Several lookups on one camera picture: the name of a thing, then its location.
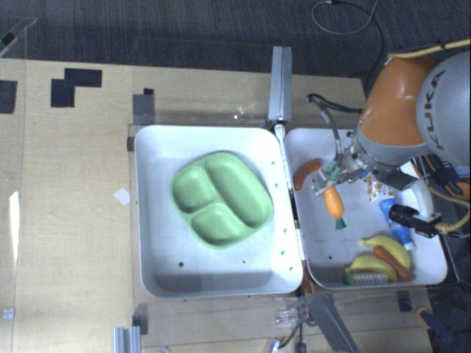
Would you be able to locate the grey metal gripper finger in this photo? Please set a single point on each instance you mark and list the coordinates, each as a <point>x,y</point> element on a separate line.
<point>335,184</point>
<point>319,190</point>

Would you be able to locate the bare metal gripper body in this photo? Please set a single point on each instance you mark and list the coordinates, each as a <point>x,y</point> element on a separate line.
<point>351,171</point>

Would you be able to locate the orange carrot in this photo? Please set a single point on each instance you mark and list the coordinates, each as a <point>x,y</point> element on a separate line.
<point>334,202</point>

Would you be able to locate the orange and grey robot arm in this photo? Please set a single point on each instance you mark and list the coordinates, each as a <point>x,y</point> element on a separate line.
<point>397,98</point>

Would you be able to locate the red-brown sausage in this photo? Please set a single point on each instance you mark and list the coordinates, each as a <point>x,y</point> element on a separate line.
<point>303,173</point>
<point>392,262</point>

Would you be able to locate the white and orange patterned packet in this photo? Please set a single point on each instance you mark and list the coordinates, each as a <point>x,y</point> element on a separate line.
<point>376,189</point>

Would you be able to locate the white plastic tray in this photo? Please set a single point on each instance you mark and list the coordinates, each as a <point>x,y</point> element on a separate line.
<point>162,234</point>
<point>331,245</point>

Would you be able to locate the blue and white bottle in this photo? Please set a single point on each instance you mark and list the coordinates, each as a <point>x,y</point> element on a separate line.
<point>401,234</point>

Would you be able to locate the yellow banana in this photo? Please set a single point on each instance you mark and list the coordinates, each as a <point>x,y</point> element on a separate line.
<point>371,263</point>
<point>390,244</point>

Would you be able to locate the green divided plate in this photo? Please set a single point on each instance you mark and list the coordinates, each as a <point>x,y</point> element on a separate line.
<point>224,197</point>

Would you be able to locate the green and grey ribbed toy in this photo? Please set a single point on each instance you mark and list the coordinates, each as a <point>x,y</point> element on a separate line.
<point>366,279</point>

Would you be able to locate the black cylinder on white bracket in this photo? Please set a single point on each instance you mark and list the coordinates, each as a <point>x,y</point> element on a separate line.
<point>406,215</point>

